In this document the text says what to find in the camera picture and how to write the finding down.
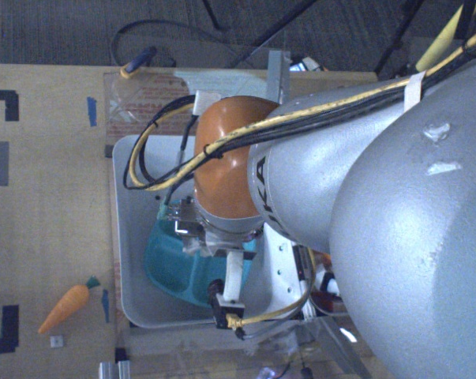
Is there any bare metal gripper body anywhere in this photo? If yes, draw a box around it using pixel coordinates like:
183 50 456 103
169 196 263 257

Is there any blue divided plate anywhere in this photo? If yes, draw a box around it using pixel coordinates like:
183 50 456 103
143 198 258 310

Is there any orange carrot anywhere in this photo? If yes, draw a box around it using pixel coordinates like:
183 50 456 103
37 275 102 336

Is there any dark red round object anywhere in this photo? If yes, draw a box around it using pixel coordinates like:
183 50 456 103
311 290 344 313

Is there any black cylinder on white bracket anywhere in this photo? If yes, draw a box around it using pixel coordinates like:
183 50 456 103
207 250 258 330

